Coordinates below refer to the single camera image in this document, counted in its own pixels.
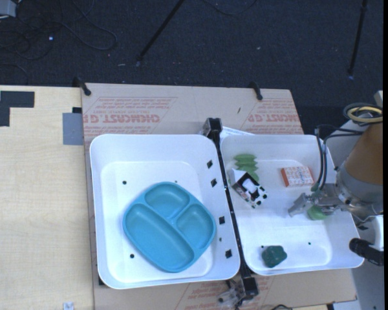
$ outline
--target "brown cylinder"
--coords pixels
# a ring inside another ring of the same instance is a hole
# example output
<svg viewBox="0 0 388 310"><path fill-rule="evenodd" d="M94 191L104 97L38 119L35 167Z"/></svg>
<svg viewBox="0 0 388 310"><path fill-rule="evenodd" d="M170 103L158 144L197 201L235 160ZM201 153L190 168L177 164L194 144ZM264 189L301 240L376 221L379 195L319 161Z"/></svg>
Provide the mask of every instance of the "brown cylinder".
<svg viewBox="0 0 388 310"><path fill-rule="evenodd" d="M383 185L383 123L368 126L349 154L345 168L357 180Z"/></svg>

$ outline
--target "black floor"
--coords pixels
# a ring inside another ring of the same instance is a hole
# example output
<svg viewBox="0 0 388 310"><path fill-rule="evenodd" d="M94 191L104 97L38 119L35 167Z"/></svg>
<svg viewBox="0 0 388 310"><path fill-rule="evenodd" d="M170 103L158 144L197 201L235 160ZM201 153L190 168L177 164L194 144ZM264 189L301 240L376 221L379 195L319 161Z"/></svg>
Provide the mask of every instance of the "black floor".
<svg viewBox="0 0 388 310"><path fill-rule="evenodd" d="M364 13L363 0L185 0L146 52L179 0L12 1L16 17L0 19L0 85L254 81L292 91L306 134L341 126L346 105L383 90L383 0Z"/></svg>

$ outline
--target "cardboard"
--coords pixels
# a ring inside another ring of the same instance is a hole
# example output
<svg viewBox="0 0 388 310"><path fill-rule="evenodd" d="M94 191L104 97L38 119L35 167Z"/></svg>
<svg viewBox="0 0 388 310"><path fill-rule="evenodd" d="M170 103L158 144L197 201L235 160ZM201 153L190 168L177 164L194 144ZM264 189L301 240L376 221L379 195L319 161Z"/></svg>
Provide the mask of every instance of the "cardboard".
<svg viewBox="0 0 388 310"><path fill-rule="evenodd" d="M289 90L262 89L263 100L251 88L174 87L87 83L82 92L83 135L89 201L95 309L192 310L221 309L217 297L228 290L224 281L174 284L116 290L101 285L96 266L95 226L89 145L100 134L197 134L207 118L223 127L252 134L302 134ZM289 307L356 299L350 270L279 276L257 276L259 295L241 309L264 305Z"/></svg>

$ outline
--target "blue plate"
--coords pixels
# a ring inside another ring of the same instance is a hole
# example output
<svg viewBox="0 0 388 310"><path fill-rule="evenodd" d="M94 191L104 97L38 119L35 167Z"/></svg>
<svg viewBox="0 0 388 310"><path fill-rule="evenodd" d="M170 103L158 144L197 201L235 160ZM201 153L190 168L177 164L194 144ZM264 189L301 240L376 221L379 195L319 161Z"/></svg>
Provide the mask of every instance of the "blue plate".
<svg viewBox="0 0 388 310"><path fill-rule="evenodd" d="M157 183L139 195L125 211L122 227L152 264L172 273L194 264L216 230L207 208L171 182Z"/></svg>

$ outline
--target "white tray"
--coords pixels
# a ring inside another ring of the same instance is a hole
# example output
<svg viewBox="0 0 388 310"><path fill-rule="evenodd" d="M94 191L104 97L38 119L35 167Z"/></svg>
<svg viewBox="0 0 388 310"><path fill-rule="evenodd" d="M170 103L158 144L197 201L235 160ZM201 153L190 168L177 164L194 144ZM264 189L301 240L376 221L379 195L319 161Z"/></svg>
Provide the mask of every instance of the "white tray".
<svg viewBox="0 0 388 310"><path fill-rule="evenodd" d="M226 280L240 259L215 145L200 135L104 134L90 147L98 273L111 288ZM122 218L148 187L170 181L194 195L215 218L216 233L187 269L165 272L126 237Z"/></svg>
<svg viewBox="0 0 388 310"><path fill-rule="evenodd" d="M281 168L308 166L316 181L320 170L318 143L310 135L228 136L221 151L226 171L235 168L238 154L256 156L259 183L268 193L262 205L253 209L230 188L244 257L249 268L261 275L353 268L363 258L349 249L352 238L359 238L349 212L336 211L325 220L311 220L307 213L290 217L288 209L310 186L286 188ZM327 181L334 182L335 171L328 155ZM277 266L264 264L262 246L281 245L287 258Z"/></svg>

